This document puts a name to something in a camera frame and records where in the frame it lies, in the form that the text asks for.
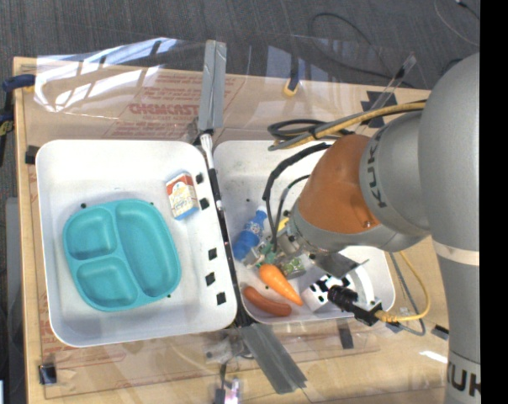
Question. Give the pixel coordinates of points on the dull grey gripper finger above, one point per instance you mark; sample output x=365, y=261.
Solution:
x=252, y=257

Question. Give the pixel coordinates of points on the blue divided plate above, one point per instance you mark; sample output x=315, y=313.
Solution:
x=123, y=255

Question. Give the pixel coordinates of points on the white carton with black patches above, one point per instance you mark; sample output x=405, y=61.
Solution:
x=315, y=298

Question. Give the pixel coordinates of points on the orange carrot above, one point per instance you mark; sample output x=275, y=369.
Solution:
x=279, y=283

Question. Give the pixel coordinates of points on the green and white can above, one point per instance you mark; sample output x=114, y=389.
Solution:
x=294, y=267

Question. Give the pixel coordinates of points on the white plastic tray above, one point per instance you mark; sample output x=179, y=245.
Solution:
x=241, y=171
x=123, y=162

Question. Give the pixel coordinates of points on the brown sausage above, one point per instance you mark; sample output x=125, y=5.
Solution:
x=266, y=302

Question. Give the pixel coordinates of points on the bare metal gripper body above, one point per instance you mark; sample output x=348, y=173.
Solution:
x=288, y=243

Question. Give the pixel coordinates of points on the black cylinder on white bracket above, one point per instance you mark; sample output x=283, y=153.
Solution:
x=351, y=296

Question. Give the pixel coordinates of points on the brown cardboard board red print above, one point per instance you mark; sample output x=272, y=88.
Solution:
x=111, y=99

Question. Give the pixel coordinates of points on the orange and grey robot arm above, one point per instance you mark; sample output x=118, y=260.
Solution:
x=405, y=171

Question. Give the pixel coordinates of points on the red and white carton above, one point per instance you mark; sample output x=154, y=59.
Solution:
x=181, y=196

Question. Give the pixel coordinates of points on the blue plastic bottle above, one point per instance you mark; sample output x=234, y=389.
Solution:
x=249, y=236

